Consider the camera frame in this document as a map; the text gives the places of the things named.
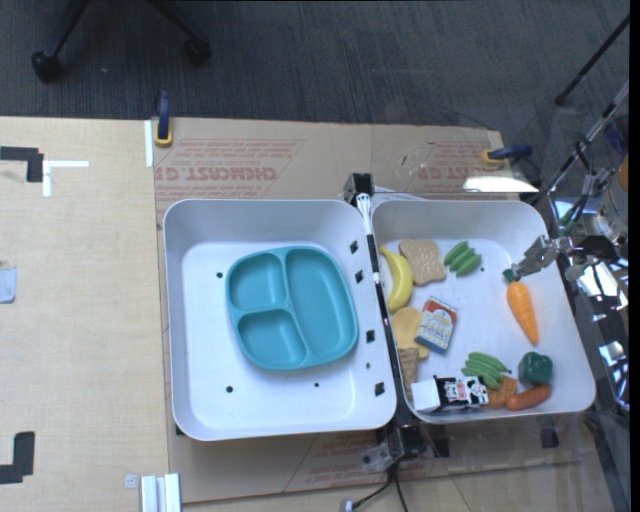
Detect tan bread slice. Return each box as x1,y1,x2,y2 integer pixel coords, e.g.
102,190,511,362
398,238,448,287

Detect thin black and white rod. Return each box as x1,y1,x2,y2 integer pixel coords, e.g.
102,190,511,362
356,193,407,427

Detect black block with thin wires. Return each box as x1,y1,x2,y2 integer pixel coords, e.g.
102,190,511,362
343,172,376,204
361,423,427,472

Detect orange sausage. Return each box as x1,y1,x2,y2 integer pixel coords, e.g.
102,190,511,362
505,383,552,412

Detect yellow banana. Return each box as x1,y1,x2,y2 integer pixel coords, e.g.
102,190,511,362
378,244,414,315

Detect orange waffle biscuit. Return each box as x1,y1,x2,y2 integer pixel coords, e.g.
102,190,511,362
486,374,519,410

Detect white plastic tray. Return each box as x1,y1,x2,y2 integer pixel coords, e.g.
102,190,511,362
370,198,597,425
162,198,399,442

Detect brown cardboard board red print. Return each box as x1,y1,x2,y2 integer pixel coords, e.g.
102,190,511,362
152,117,587,504

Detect teal divided plate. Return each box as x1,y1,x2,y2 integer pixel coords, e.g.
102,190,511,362
224,244,360,373

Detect green pea pods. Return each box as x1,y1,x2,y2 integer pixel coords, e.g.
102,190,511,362
460,351,513,391
443,240,483,278

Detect white cow print milk carton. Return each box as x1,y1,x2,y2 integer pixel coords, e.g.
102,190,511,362
410,375,490,416

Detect yellow ice cream cone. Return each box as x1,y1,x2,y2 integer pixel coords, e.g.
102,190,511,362
389,306,431,401

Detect orange carrot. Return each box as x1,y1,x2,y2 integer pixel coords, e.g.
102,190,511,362
502,268,541,347

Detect blue and orange small carton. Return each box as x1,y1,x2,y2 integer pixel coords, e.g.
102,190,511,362
414,296,458,355

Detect green bell pepper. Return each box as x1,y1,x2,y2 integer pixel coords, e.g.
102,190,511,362
517,351,554,386

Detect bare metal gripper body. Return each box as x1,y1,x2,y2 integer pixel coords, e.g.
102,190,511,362
557,213,630,261

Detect black office chair base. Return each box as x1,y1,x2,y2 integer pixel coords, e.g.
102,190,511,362
30,0,213,84

